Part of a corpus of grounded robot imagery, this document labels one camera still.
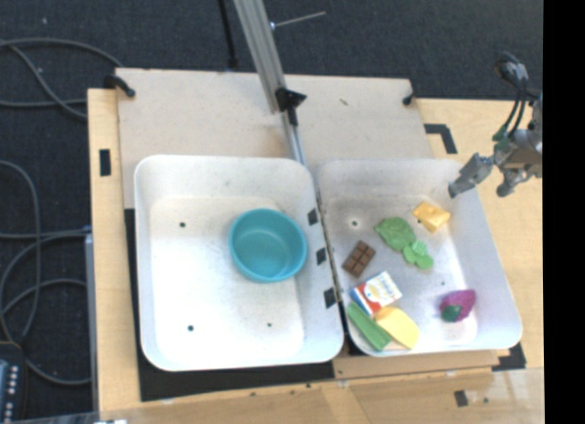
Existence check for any green lettuce leaf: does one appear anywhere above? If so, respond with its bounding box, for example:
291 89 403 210
373 216 418 255

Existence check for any yellow cheese slice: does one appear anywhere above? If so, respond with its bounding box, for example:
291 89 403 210
374 305 420 351

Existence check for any yellow cheese wedge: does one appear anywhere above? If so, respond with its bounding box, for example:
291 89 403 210
411 200 452 235

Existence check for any pale wooden board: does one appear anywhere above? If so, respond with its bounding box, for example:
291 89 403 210
113 68 502 380

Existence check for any teal bowl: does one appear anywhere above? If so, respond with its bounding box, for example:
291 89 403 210
228 207 309 284

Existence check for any white plastic tray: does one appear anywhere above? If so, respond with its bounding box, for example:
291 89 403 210
314 158 524 359
133 154 346 373

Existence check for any green celery stick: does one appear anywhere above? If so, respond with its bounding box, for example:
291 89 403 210
345 301 393 353

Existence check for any white blue red carton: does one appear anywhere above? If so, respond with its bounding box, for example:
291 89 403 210
349 270 404 317

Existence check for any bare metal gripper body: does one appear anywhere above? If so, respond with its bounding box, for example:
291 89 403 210
496 127 544 181

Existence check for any purple eggplant with green stem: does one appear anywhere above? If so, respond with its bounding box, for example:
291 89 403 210
439 288 478 323

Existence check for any brown chocolate bar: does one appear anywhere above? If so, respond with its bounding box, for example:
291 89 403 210
341 239 378 277

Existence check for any thin black and white rod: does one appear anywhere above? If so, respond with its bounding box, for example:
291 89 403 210
282 110 349 323

